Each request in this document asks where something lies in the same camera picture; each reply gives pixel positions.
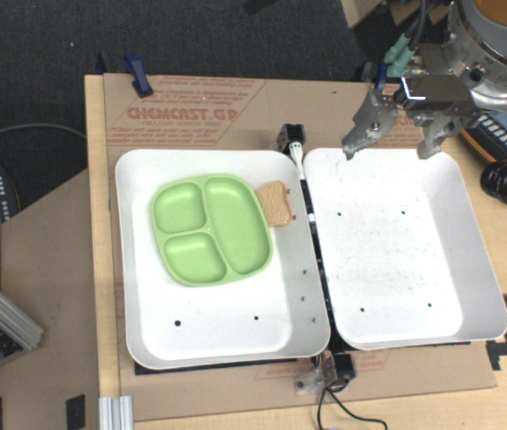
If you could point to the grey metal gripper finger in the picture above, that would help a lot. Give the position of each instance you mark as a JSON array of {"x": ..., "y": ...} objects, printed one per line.
[
  {"x": 367, "y": 126},
  {"x": 432, "y": 135}
]

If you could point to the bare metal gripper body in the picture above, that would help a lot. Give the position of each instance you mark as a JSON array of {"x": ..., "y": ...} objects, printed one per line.
[{"x": 441, "y": 90}]

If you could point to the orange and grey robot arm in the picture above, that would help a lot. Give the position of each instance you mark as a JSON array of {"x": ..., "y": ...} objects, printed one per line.
[{"x": 500, "y": 2}]

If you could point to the thin black and white rod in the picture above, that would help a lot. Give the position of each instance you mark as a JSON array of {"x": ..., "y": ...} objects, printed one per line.
[{"x": 311, "y": 208}]

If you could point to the tan toy bread slice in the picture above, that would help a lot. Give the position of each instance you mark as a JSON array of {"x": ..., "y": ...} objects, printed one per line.
[{"x": 275, "y": 204}]

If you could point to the white plastic tray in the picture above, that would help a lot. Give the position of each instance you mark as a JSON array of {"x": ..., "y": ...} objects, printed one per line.
[
  {"x": 217, "y": 320},
  {"x": 397, "y": 258}
]

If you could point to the brown cardboard board red print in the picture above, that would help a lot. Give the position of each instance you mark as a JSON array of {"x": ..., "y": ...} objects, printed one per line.
[{"x": 235, "y": 105}]

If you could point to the green divided plate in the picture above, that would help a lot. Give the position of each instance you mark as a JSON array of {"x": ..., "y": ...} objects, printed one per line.
[{"x": 231, "y": 222}]

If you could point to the black cylinder on white bracket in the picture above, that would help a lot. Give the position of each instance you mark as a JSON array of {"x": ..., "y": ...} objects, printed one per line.
[{"x": 506, "y": 184}]

